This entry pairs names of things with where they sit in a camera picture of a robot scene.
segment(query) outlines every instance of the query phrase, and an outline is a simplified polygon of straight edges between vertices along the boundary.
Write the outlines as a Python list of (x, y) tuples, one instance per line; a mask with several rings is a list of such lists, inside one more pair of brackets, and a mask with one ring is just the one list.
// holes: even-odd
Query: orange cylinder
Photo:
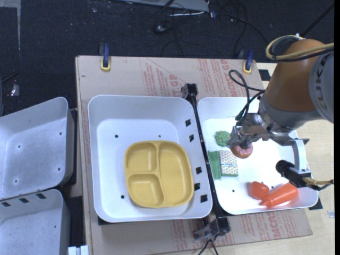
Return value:
[(263, 183), (253, 181), (250, 185), (250, 195), (256, 199), (263, 199), (269, 192), (269, 187)]
[(269, 193), (261, 202), (261, 205), (268, 208), (293, 200), (299, 196), (299, 191), (291, 183), (286, 183), (276, 190)]

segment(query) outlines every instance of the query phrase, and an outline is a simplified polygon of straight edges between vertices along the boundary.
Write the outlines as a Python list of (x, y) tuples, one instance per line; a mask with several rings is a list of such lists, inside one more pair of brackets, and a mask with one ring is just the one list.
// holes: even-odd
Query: black floor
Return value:
[[(112, 56), (234, 58), (252, 49), (255, 60), (269, 62), (265, 48), (280, 36), (306, 32), (306, 38), (333, 43), (332, 5), (334, 0), (211, 0), (213, 19), (208, 13), (171, 17), (183, 11), (117, 1), (21, 0), (20, 50), (16, 9), (0, 7), (3, 115), (57, 96), (76, 107), (74, 59), (98, 55), (100, 42), (110, 44)], [(155, 34), (160, 20), (170, 21), (172, 30)], [(13, 85), (19, 89), (14, 96)]]

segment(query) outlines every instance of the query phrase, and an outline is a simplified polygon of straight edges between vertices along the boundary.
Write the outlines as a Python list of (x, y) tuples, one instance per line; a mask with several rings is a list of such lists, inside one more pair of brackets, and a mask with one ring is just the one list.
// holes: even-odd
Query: yellow divided dish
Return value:
[(180, 206), (193, 196), (191, 165), (184, 148), (170, 141), (134, 143), (125, 152), (131, 200), (147, 208)]

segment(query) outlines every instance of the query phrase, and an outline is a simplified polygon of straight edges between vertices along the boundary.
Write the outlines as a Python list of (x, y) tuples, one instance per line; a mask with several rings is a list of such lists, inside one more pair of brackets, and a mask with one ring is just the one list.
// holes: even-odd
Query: blue clamp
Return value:
[(253, 51), (251, 49), (248, 49), (248, 52), (246, 54), (246, 61), (243, 63), (243, 71), (247, 74), (251, 72), (251, 62), (253, 60)]
[(110, 70), (110, 60), (109, 60), (109, 44), (106, 42), (104, 43), (104, 55), (103, 59), (100, 60), (100, 68), (103, 71), (109, 71)]

